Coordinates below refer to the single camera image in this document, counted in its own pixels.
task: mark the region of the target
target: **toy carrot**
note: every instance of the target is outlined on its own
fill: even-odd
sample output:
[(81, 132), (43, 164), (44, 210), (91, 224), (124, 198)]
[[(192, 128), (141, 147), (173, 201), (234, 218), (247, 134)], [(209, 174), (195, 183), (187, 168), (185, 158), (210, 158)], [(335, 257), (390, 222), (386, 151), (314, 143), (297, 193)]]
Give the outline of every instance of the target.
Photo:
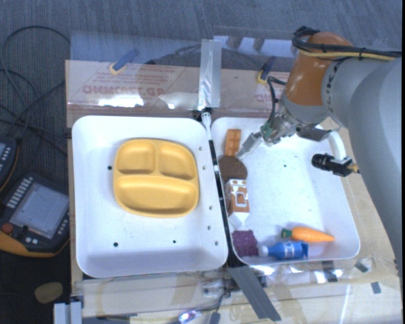
[(304, 226), (294, 227), (291, 230), (283, 228), (281, 237), (291, 237), (293, 240), (303, 240), (305, 242), (326, 242), (335, 240), (335, 238), (329, 234)]

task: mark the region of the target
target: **gray floor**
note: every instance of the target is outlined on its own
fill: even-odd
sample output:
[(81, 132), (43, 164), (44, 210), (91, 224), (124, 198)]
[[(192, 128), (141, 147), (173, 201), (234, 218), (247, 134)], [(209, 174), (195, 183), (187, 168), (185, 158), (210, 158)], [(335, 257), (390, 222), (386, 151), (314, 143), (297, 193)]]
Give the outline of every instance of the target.
[[(338, 33), (356, 46), (401, 49), (402, 0), (0, 0), (0, 104), (18, 113), (54, 88), (29, 112), (31, 124), (58, 136), (48, 134), (45, 141), (32, 131), (25, 133), (15, 176), (30, 169), (68, 184), (62, 137), (65, 89), (59, 85), (64, 81), (64, 60), (71, 57), (67, 39), (94, 33), (101, 40), (115, 34), (200, 41), (222, 32), (289, 38), (302, 25)], [(21, 97), (3, 73), (4, 65), (25, 76), (36, 90), (11, 74)], [(11, 121), (13, 116), (0, 107), (0, 118)], [(0, 134), (19, 136), (21, 130), (0, 121)], [(37, 303), (33, 292), (57, 280), (65, 286), (57, 301), (67, 300), (68, 253), (65, 249), (41, 261), (0, 253), (0, 293), (13, 294), (0, 295), (0, 323), (33, 323), (33, 313), (39, 323), (52, 323), (52, 304)]]

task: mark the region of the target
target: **brown oval object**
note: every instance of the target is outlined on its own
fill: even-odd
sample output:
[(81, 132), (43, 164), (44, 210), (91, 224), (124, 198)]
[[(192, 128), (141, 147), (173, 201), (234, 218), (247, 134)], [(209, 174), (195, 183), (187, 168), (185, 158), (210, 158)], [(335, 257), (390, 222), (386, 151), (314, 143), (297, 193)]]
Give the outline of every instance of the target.
[(219, 160), (219, 170), (224, 182), (230, 179), (245, 180), (248, 177), (248, 170), (243, 162), (232, 156), (223, 156)]

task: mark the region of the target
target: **divided yellow plate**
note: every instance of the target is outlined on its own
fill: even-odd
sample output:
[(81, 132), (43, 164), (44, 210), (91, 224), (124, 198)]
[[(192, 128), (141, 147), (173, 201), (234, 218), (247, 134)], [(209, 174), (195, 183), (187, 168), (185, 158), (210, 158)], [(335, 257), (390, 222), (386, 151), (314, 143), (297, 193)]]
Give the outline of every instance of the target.
[(114, 161), (114, 196), (137, 215), (179, 217), (199, 199), (194, 155), (176, 142), (136, 138), (123, 143)]

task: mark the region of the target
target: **blue bottle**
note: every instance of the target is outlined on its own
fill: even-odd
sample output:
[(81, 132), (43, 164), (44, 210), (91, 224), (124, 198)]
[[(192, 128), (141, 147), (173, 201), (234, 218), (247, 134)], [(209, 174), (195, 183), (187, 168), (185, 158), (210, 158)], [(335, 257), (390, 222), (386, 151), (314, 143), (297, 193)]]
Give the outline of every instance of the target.
[(308, 244), (303, 241), (281, 241), (270, 247), (260, 246), (258, 254), (260, 257), (272, 256), (279, 260), (307, 258)]

